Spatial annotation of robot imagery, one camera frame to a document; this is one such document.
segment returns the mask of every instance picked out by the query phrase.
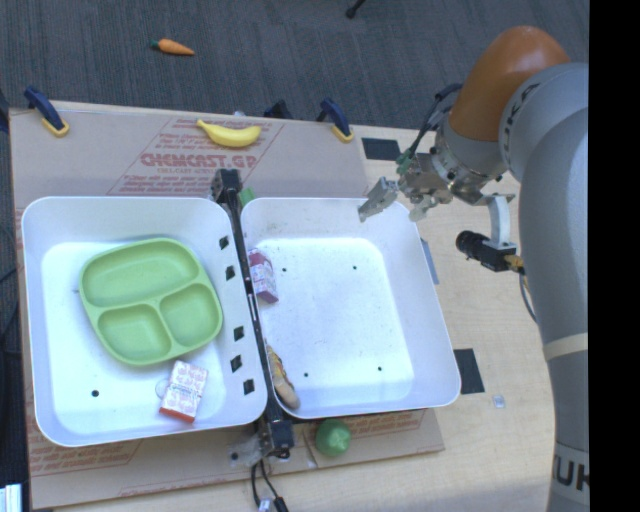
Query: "wooden table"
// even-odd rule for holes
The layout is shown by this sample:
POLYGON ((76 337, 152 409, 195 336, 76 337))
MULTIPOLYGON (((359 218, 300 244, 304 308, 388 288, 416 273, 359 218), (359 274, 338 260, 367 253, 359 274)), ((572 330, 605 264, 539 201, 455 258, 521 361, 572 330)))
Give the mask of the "wooden table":
MULTIPOLYGON (((354 126, 369 185, 395 179, 392 161, 368 160, 362 138, 391 139, 401 150, 413 130, 354 126)), ((419 151, 428 151, 433 134, 419 151)), ((485 192, 519 192, 505 175, 485 192)), ((519 244, 518 197, 510 203, 512 236, 519 244)), ((419 224, 429 244, 436 287, 454 349, 473 349, 485 392, 461 395, 436 410, 445 450, 331 469, 272 477, 291 511, 544 510, 554 443, 553 399, 537 327, 520 295, 518 276, 493 273, 467 261, 455 247, 458 233, 490 233, 488 210, 454 200, 429 211, 419 224)), ((258 480, 259 489, 266 489, 258 480)), ((253 511, 248 480, 79 504, 72 511, 253 511)))

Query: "gray floor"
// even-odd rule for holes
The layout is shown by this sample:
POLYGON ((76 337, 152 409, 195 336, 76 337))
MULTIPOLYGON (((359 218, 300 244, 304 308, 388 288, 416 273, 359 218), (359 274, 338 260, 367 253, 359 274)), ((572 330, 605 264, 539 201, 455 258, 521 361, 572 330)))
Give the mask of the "gray floor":
MULTIPOLYGON (((353 124, 420 126, 503 30, 546 30, 588 62, 588 0, 3 0, 0 89, 50 99, 260 116, 283 99, 313 120, 331 97, 353 124), (149 48, 169 37, 180 58, 149 48)), ((0 487, 27 478, 9 139, 0 133, 0 487)))

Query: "toy carrot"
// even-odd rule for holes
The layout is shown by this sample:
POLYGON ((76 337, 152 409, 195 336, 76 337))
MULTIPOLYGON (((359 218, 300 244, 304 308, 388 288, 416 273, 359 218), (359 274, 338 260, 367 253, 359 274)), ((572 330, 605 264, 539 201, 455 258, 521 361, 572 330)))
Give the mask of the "toy carrot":
POLYGON ((158 41, 151 41, 151 48, 157 48, 161 52, 172 55, 195 55, 196 53, 191 48, 187 48, 185 45, 176 43, 166 37, 158 41))

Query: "green ball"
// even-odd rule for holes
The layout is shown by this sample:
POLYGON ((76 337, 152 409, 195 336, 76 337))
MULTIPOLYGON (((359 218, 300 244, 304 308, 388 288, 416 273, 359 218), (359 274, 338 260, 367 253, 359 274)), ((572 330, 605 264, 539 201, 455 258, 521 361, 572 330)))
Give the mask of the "green ball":
POLYGON ((316 432, 316 448, 327 457, 337 457, 349 449, 351 430, 341 420, 324 420, 316 432))

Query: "green plate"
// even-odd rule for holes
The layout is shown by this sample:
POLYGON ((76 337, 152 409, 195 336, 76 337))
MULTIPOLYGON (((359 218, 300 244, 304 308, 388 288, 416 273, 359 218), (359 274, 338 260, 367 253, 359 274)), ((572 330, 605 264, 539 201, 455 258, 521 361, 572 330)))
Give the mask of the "green plate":
POLYGON ((116 359, 149 365, 215 338, 222 308, 195 254, 170 238, 122 245, 87 261, 80 296, 98 338, 116 359))

